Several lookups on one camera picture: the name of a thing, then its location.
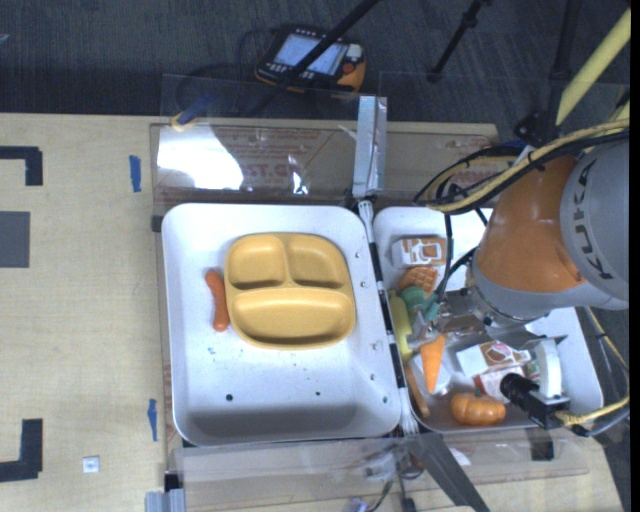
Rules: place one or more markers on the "orange pumpkin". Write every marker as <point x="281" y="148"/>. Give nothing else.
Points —
<point x="477" y="410"/>

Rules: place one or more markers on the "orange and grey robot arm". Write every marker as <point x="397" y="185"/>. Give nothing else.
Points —
<point x="545" y="235"/>

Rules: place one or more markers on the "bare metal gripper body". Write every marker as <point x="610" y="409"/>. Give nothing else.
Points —
<point x="467" y="315"/>

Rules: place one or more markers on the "black cylinder on white bracket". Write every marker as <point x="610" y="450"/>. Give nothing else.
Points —
<point x="530" y="395"/>

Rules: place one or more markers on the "brown bread stick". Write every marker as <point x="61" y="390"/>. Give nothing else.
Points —
<point x="417" y="392"/>

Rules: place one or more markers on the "white and orange carton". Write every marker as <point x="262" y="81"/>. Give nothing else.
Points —
<point x="487" y="356"/>
<point x="417" y="251"/>

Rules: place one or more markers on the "yellow banana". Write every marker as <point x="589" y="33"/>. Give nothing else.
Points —
<point x="401" y="320"/>

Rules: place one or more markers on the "red and white packet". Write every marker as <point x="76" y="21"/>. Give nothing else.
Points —
<point x="492" y="384"/>

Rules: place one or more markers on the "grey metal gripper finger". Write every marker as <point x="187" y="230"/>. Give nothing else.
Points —
<point x="420" y="339"/>

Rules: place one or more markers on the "thin black and white rod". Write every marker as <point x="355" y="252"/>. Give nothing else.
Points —
<point x="380" y="280"/>

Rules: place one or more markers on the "orange waffle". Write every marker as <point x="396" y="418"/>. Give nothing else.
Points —
<point x="419" y="279"/>

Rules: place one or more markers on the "orange carrot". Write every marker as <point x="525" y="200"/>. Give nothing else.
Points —
<point x="432" y="362"/>

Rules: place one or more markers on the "green toy vegetable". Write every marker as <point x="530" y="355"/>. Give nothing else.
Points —
<point x="413" y="297"/>

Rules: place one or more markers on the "orange sausage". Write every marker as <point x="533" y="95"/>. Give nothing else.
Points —
<point x="219" y="305"/>

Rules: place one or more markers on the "yellow divided plate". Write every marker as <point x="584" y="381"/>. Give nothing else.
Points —
<point x="290" y="310"/>

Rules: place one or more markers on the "white plastic tray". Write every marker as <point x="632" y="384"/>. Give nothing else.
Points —
<point x="580" y="380"/>
<point x="280" y="390"/>

